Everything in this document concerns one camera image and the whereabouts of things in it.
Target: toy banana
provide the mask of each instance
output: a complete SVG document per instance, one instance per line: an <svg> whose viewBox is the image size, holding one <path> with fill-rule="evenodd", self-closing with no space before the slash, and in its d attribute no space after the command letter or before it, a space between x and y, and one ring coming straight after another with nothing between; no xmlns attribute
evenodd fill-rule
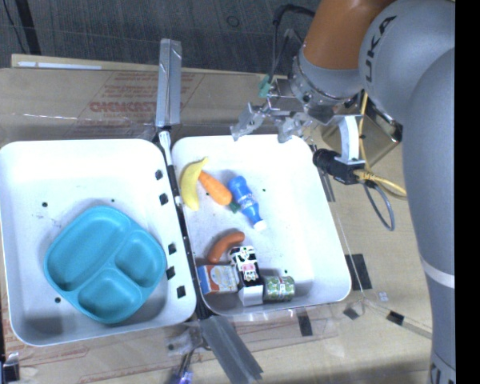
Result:
<svg viewBox="0 0 480 384"><path fill-rule="evenodd" d="M204 165L208 162L208 157L204 157L201 161L192 162L185 167L182 172L182 178L180 180L180 189L182 192L182 198L185 205L192 210L199 209L198 199L198 180L199 174L202 171Z"/></svg>

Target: blue spray bottle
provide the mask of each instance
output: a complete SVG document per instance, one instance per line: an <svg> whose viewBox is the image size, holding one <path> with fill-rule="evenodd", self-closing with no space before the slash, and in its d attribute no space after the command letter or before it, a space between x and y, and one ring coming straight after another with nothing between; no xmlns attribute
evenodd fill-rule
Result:
<svg viewBox="0 0 480 384"><path fill-rule="evenodd" d="M237 176L227 183L234 200L240 205L240 211L249 218L256 230L264 230L266 222L259 215L259 204L243 176Z"/></svg>

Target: can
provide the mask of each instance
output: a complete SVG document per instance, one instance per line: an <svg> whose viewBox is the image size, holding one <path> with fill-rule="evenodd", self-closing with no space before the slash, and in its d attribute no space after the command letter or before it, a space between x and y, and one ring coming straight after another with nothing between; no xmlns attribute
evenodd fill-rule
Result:
<svg viewBox="0 0 480 384"><path fill-rule="evenodd" d="M291 276L264 276L263 301L289 302L295 296L295 280Z"/></svg>

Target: blue divided plate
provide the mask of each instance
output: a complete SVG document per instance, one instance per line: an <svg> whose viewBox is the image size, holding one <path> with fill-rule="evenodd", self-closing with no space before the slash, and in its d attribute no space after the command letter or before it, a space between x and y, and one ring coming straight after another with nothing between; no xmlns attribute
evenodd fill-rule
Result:
<svg viewBox="0 0 480 384"><path fill-rule="evenodd" d="M166 270L160 244L120 210L96 206L72 221L46 252L48 282L99 322L126 320Z"/></svg>

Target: gray carpet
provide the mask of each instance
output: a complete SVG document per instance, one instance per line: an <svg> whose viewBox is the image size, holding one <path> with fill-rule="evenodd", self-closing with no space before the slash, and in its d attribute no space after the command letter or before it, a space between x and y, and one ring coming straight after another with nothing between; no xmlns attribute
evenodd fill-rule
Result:
<svg viewBox="0 0 480 384"><path fill-rule="evenodd" d="M281 5L316 10L320 0L27 0L42 55L158 64L159 42L182 42L182 65L268 73L272 18ZM0 67L29 53L14 0L0 0ZM310 17L285 14L288 28L306 35ZM290 40L276 72L287 74L300 44ZM0 323L0 359L3 356Z"/></svg>

